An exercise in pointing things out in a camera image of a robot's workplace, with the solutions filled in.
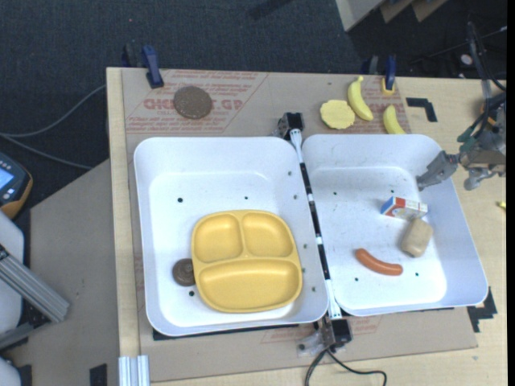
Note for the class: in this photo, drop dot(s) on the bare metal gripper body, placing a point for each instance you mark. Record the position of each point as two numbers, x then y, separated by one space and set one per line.
484 153

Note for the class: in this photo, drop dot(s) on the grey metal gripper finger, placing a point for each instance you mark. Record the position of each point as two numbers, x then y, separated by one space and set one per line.
436 170
475 176

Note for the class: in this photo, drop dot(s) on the blue white red carton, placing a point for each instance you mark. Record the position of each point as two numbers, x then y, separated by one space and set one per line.
403 207

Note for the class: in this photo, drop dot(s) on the yellow banana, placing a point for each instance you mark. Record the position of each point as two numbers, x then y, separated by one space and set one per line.
359 101
391 121

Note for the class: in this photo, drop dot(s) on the beige bread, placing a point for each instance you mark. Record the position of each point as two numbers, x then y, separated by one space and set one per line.
416 237

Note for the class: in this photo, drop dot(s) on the white plastic tray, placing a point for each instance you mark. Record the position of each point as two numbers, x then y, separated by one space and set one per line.
225 163
362 163

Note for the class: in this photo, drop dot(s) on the orange sausage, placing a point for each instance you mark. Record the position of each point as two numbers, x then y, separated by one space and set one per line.
378 262

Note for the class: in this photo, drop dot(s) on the yellow round biscuit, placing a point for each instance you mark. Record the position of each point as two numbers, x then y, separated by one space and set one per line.
337 113

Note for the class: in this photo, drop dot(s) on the thin black and white rod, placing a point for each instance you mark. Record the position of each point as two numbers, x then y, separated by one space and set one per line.
314 219

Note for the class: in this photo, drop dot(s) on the brown cardboard board red print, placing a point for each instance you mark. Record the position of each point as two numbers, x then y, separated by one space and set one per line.
241 95

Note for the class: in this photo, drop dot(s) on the yellow divided plate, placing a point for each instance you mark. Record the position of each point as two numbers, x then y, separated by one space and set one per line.
245 259

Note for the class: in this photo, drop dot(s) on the large brown biscuit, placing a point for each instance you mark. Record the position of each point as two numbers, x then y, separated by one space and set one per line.
192 102

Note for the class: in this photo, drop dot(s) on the small brown doughnut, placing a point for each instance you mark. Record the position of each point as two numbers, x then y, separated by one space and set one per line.
183 272

